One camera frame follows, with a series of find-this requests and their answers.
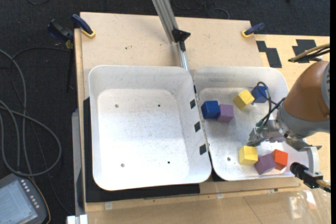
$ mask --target white bin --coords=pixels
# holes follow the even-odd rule
[[[257,146],[258,155],[266,155],[278,149],[288,153],[288,165],[283,170],[272,171],[259,175],[252,165],[239,164],[239,149],[246,145],[249,134],[268,113],[268,102],[251,104],[240,110],[233,99],[240,92],[252,89],[259,81],[264,82],[274,102],[279,102],[288,94],[283,75],[271,67],[202,67],[196,70],[195,86],[199,103],[217,100],[219,104],[229,104],[234,108],[234,118],[229,123],[205,120],[204,126],[209,144],[212,166],[216,174],[227,181],[258,179],[267,177],[294,177],[290,171],[293,162],[309,166],[307,152],[298,152],[287,143],[262,142]],[[270,119],[276,116],[273,112]]]
[[[93,178],[105,190],[206,181],[211,163],[193,79],[181,67],[89,73]]]

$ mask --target wooden board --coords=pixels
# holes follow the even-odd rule
[[[96,31],[94,38],[82,35],[85,98],[89,96],[88,75],[95,66],[179,66],[177,46],[169,43],[158,16],[80,16]],[[262,66],[254,38],[245,39],[240,34],[251,27],[249,21],[182,17],[176,21],[181,30],[191,32],[185,42],[190,70],[202,66]]]
[[[174,66],[179,61],[176,47],[168,43],[157,16],[81,13],[81,17],[97,33],[94,39],[89,39],[79,30],[75,30],[80,132],[83,141],[82,102],[89,96],[87,77],[94,66]],[[329,37],[276,35],[254,35],[244,39],[240,33],[250,27],[250,22],[247,21],[177,18],[177,22],[180,29],[192,33],[186,42],[191,69],[195,70],[201,66],[268,66],[266,55],[259,53],[256,46],[256,40],[264,41],[267,47],[278,49],[282,62],[282,68],[278,70],[285,76],[289,89],[309,66],[309,64],[287,61],[294,56],[291,46],[296,45],[296,39],[314,39],[317,45],[330,40]],[[319,151],[322,162],[320,170],[328,180],[330,180],[329,137],[329,134],[318,133],[310,137],[308,141],[311,144],[323,146]],[[106,204],[103,202],[88,203],[85,204],[85,210],[90,222],[93,223],[97,221],[108,223],[111,218],[114,219],[111,223],[133,223],[133,221],[137,223],[169,223],[171,221],[173,223],[174,220],[184,223],[188,221],[208,223],[209,220],[222,223],[222,219],[230,213],[232,213],[233,222],[244,223],[243,219],[251,219],[249,222],[254,223],[255,218],[252,215],[248,212],[243,214],[243,211],[250,210],[250,205],[243,203],[246,200],[245,197],[264,195],[269,193],[269,189],[275,188],[279,188],[279,192],[284,193],[293,189],[308,189],[297,178],[258,179],[243,182],[213,182],[210,178],[207,182],[201,183],[200,195],[114,201],[112,208],[119,210],[112,211],[106,211]],[[224,197],[228,202],[236,204],[237,210],[230,210],[231,207],[218,202],[218,197]]]

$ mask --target orange block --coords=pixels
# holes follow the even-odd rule
[[[288,153],[280,150],[274,150],[271,153],[274,162],[276,163],[276,170],[282,170],[287,166],[287,161],[288,161]]]

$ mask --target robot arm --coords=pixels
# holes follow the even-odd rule
[[[257,124],[247,145],[285,141],[298,151],[308,151],[309,168],[296,163],[291,172],[314,188],[319,185],[316,181],[321,183],[323,178],[318,171],[317,150],[321,146],[308,145],[304,139],[316,132],[330,133],[330,63],[325,61],[312,64],[301,74],[279,104],[276,118]]]

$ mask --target wooden block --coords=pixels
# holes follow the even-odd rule
[[[230,122],[233,117],[233,106],[230,104],[220,104],[219,110],[221,111],[219,116],[217,117],[217,121],[219,122]]]
[[[267,173],[276,167],[271,154],[266,154],[264,156],[259,156],[258,161],[254,164],[259,175]]]
[[[254,97],[254,103],[266,103],[267,99],[264,96],[267,96],[266,88],[264,86],[255,86],[251,92]]]
[[[239,150],[239,163],[254,165],[258,161],[258,151],[254,146],[242,146]]]
[[[240,110],[243,110],[246,106],[251,104],[253,101],[254,101],[254,97],[248,90],[242,91],[233,100],[233,102],[236,104],[236,106]]]
[[[201,110],[205,119],[216,119],[220,113],[218,101],[205,101]]]
[[[276,163],[276,170],[282,170],[287,166],[288,153],[280,150],[274,150],[271,153],[274,162]]]

